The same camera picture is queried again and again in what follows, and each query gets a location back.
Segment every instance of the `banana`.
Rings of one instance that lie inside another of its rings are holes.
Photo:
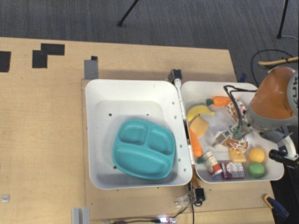
[[[192,107],[188,112],[187,112],[187,121],[191,122],[197,115],[200,114],[206,114],[209,113],[211,115],[214,115],[215,112],[211,111],[207,106],[205,105],[197,105]]]

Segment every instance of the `wooden table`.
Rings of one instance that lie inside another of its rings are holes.
[[[65,45],[48,56],[47,69],[32,68],[41,43]],[[99,59],[99,77],[165,80],[181,69],[183,81],[235,81],[227,50],[0,38],[11,52],[10,70],[0,73],[0,223],[68,224],[71,209],[89,206],[91,223],[173,214],[173,198],[186,187],[96,190],[85,180],[81,80],[84,60]],[[208,184],[195,223],[274,223],[262,195],[270,182]],[[90,203],[94,195],[95,203]],[[178,216],[191,223],[190,210]]]

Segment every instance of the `black strip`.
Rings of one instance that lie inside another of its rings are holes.
[[[64,56],[64,45],[63,44],[42,43],[41,50],[44,55]]]
[[[47,68],[48,56],[40,50],[32,51],[32,68]]]
[[[8,72],[10,67],[10,51],[0,51],[0,72]]]

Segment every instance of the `tripod leg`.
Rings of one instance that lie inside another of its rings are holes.
[[[288,3],[289,3],[289,0],[285,0],[284,10],[282,12],[282,18],[281,18],[280,27],[279,27],[279,32],[276,36],[277,38],[281,38],[281,33],[282,33],[282,28],[284,27],[285,14],[286,14],[286,9],[288,8]]]
[[[132,11],[132,9],[135,7],[135,5],[137,4],[139,0],[135,0],[132,4],[132,6],[128,9],[128,11],[126,12],[126,14],[124,14],[124,16],[122,17],[122,19],[117,23],[117,25],[119,27],[122,26],[123,21],[125,21],[126,17],[129,15],[129,13]]]

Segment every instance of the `lemon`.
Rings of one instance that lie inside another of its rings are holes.
[[[261,163],[265,159],[265,152],[259,147],[254,147],[249,152],[249,159],[252,162]]]

